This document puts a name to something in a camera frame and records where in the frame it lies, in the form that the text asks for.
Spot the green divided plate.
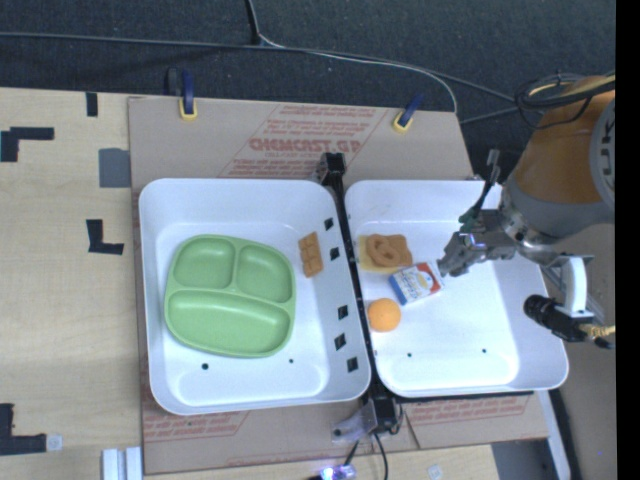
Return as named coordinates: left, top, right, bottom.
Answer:
left=163, top=233, right=298, bottom=360

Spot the thin black rod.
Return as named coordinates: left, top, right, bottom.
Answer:
left=329, top=180, right=384, bottom=400

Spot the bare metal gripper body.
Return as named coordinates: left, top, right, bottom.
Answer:
left=448, top=208, right=557, bottom=267

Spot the brown cardboard board red print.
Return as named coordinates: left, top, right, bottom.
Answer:
left=127, top=96, right=552, bottom=475

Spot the brown pretzel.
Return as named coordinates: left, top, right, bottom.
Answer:
left=364, top=233, right=414, bottom=268

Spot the orange ball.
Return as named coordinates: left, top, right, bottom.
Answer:
left=366, top=297, right=403, bottom=333

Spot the orange waffle biscuit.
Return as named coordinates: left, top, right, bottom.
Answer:
left=297, top=231, right=326, bottom=279

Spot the blue white red carton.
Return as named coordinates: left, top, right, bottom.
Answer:
left=388, top=261, right=446, bottom=307

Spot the black cylinder on white bracket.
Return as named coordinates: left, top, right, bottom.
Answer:
left=522, top=254, right=602, bottom=343

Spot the black block with thin wires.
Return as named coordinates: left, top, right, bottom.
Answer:
left=317, top=151, right=348, bottom=187
left=360, top=393, right=403, bottom=435

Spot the white plastic tray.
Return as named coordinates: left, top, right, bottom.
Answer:
left=344, top=179, right=570, bottom=399
left=137, top=177, right=373, bottom=416

